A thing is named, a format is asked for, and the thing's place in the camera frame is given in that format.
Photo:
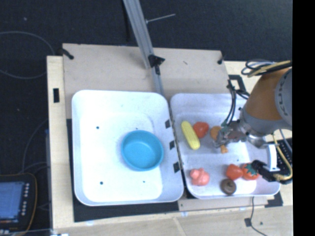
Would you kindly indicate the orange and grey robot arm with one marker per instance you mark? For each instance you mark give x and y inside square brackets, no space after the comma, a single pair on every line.
[265,99]

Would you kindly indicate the pale wood board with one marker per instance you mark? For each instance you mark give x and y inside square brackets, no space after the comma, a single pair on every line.
[110,67]

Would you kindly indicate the brown round toy food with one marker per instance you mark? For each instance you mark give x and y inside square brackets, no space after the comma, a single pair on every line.
[228,187]

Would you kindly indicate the orange toy drumstick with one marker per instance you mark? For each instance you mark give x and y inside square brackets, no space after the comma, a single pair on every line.
[214,131]

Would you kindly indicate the red tomato with green top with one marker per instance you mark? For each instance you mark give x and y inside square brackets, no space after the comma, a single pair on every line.
[249,174]

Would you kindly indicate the white plastic tray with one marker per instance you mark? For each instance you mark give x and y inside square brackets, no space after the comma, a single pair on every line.
[103,156]
[211,160]

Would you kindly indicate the pink toy food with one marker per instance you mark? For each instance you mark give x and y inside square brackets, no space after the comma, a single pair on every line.
[199,177]

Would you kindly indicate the black cylinder on white bracket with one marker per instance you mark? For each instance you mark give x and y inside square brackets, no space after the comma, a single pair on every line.
[264,172]

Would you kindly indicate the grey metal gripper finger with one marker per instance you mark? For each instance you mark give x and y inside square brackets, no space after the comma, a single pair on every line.
[225,138]
[217,141]

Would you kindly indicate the blue bowl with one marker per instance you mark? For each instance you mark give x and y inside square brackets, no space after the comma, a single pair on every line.
[142,150]

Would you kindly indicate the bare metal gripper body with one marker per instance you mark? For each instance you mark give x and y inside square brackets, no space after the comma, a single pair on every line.
[237,133]

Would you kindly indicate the red toy strawberry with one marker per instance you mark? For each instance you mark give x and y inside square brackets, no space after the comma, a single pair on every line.
[233,172]

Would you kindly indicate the yellow corn cob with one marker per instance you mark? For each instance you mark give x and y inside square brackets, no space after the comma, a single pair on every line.
[190,135]

